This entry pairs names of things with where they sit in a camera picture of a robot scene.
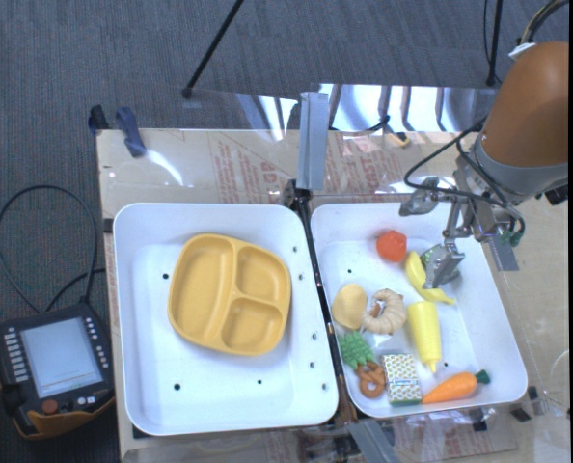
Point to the pale yellow crisp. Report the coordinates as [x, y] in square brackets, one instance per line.
[348, 307]

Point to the yellow divided plate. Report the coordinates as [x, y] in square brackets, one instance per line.
[204, 287]

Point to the beige doughnut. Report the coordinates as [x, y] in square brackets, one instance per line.
[393, 314]

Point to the yellow banana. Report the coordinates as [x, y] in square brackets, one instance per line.
[416, 273]

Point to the white plastic tray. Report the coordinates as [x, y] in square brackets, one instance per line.
[479, 335]
[209, 393]

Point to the orange carrot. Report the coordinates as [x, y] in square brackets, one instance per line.
[453, 388]

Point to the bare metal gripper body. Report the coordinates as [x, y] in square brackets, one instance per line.
[486, 215]

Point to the green broccoli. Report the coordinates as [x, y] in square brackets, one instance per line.
[356, 349]

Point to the black cylinder on white bracket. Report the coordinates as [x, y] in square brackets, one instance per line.
[556, 195]

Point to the yellow squeeze bottle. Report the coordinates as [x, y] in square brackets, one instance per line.
[425, 328]

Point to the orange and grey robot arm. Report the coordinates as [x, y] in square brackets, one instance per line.
[527, 114]

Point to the yellow patterned carton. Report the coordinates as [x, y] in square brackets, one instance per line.
[401, 379]

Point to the orange round toy fruit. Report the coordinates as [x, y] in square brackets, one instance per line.
[391, 246]

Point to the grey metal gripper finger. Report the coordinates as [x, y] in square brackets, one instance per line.
[419, 199]
[443, 263]

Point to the brown pretzel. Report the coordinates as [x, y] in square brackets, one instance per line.
[372, 388]

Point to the brown cardboard board, red print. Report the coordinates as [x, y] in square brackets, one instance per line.
[248, 162]

